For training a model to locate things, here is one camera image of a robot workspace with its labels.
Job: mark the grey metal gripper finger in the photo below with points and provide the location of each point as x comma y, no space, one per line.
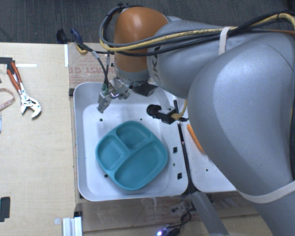
108,99
102,103

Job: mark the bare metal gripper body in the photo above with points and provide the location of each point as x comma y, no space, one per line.
120,87

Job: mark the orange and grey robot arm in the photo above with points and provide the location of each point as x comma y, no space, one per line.
231,102

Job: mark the blue divided plate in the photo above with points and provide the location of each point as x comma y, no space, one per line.
140,166

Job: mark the orange carrot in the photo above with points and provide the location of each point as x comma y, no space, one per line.
194,138

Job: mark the thin black rod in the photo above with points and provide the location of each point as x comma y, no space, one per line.
184,151

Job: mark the pink measuring tape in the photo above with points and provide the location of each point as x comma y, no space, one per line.
5,104

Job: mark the black cylinder on white bracket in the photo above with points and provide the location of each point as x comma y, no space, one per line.
167,115

